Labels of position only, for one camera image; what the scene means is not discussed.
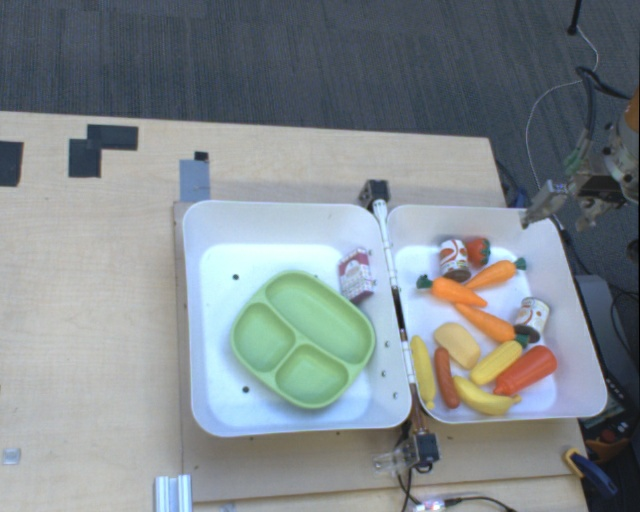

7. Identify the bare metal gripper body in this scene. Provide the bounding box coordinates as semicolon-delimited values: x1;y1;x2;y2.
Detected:
573;122;640;207

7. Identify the red tomato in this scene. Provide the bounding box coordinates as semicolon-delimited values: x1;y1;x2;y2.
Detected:
465;236;493;268

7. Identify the orange carrot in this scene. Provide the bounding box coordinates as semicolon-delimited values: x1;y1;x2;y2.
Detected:
415;273;489;309
464;256;528;292
453;301;518;344

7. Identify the orange and white can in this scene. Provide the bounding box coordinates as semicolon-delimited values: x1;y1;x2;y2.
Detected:
513;296;552;345
438;237;473;283

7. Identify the thin black and white rod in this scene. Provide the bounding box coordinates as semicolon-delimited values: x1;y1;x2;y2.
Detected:
371;198;429;437

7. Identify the yellow corn cob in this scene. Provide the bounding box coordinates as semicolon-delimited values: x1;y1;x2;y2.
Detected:
469;333;532;387

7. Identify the white plastic tray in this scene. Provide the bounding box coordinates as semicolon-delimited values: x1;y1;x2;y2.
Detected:
386;203;609;426
181;199;414;439

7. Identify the yellow bread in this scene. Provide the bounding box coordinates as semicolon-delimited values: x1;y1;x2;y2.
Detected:
433;321;483;372

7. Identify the orange bottle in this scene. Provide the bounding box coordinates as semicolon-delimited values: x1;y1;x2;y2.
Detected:
492;344;559;398

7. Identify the orange sausage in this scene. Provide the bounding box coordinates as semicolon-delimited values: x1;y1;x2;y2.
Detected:
433;346;462;411

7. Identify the red and white carton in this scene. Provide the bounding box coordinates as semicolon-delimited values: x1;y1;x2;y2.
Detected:
336;245;378;304

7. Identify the yellow banana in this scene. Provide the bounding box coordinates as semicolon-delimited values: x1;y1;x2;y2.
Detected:
409;334;438;412
451;374;523;418

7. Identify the green divided plate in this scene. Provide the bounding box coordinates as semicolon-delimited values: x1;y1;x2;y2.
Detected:
229;269;378;411

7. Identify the black block with thin wires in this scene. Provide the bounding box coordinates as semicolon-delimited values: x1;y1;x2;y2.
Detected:
359;178;392;205
413;431;444;473

